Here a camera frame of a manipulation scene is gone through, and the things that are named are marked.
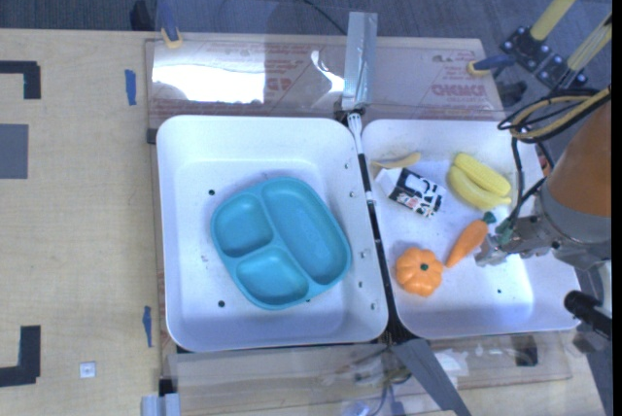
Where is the orange carrot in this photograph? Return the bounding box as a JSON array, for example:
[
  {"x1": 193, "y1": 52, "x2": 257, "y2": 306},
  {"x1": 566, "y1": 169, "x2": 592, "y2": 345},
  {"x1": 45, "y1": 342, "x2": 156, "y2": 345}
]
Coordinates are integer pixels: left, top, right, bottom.
[{"x1": 444, "y1": 211, "x2": 499, "y2": 269}]

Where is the brown cardboard board red print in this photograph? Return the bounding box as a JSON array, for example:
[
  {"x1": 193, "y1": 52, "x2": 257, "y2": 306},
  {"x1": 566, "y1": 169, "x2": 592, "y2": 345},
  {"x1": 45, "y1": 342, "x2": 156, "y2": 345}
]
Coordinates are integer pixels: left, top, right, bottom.
[{"x1": 144, "y1": 32, "x2": 575, "y2": 398}]

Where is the white plastic tray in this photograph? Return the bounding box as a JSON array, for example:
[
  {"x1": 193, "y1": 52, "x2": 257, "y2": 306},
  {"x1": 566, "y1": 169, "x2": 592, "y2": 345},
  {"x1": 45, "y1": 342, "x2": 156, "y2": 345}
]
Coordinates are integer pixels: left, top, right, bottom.
[
  {"x1": 360, "y1": 118, "x2": 583, "y2": 341},
  {"x1": 155, "y1": 114, "x2": 391, "y2": 354}
]

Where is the yellow banana bunch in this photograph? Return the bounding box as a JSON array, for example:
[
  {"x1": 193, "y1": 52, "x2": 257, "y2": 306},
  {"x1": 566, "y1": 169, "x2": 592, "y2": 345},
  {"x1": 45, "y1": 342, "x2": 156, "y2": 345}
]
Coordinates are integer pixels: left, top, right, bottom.
[{"x1": 447, "y1": 152, "x2": 513, "y2": 212}]

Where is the black and white carton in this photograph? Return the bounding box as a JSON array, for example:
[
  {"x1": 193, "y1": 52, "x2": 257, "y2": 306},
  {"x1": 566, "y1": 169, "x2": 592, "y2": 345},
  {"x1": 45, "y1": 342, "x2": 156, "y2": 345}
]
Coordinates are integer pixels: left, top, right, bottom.
[{"x1": 374, "y1": 167, "x2": 448, "y2": 219}]

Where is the blue divided plate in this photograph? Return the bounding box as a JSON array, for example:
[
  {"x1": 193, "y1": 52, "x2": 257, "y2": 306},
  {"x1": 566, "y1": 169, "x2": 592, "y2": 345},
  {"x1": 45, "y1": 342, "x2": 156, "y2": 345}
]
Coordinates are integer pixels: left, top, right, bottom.
[{"x1": 209, "y1": 176, "x2": 353, "y2": 312}]

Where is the black cylinder on white bracket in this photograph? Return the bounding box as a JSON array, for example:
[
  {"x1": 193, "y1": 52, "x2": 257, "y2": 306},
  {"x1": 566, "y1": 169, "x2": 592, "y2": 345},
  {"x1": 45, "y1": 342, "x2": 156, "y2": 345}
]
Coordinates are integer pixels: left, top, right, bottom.
[{"x1": 563, "y1": 258, "x2": 612, "y2": 341}]

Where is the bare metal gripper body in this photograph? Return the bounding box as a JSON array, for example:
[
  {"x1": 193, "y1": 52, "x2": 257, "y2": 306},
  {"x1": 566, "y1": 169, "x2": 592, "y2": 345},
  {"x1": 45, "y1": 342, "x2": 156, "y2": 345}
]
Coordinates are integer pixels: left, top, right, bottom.
[{"x1": 500, "y1": 214, "x2": 561, "y2": 257}]

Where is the orange pumpkin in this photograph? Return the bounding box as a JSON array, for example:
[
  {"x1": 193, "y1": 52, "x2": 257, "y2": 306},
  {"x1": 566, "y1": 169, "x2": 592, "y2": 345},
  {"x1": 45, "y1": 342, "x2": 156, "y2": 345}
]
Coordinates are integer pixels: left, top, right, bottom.
[{"x1": 394, "y1": 246, "x2": 445, "y2": 298}]

